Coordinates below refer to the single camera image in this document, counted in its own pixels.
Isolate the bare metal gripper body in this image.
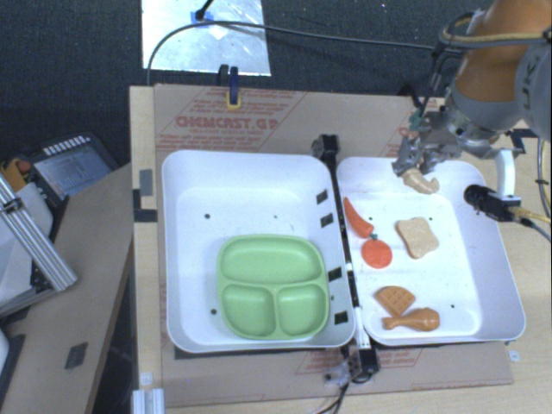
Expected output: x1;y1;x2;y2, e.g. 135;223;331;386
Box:
407;109;496;160

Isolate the beige croissant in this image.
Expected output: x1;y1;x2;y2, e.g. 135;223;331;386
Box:
402;168;441;196

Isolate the red chili pepper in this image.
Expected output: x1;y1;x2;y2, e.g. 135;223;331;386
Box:
342;196;375;239

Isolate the beige bread slice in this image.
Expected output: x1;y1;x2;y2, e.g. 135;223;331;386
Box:
395;216;441;260

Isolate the thin black and white rod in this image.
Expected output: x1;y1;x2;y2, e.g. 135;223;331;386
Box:
326;153;370;349

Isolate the orange tomato with green stem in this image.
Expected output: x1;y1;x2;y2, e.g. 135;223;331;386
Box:
361;232;394;271

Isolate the white plastic tray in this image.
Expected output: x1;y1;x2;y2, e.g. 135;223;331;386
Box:
160;149;357;354
336;156;528;348

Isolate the brown cardboard board red print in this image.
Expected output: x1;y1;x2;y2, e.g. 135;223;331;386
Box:
153;83;515;409

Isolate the orange waffle piece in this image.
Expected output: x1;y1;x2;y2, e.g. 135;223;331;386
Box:
373;285;417;319

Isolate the orange chicken drumstick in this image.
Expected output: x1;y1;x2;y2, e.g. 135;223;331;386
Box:
381;306;442;333

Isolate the green divided plate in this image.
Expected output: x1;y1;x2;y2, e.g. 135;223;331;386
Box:
216;233;331;342

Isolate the black cylinder on white bracket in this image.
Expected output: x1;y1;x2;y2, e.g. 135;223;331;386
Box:
463;147;523;223

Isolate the black block with thin wires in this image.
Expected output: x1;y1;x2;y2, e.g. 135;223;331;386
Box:
347;346;381;384
311;134;341;160

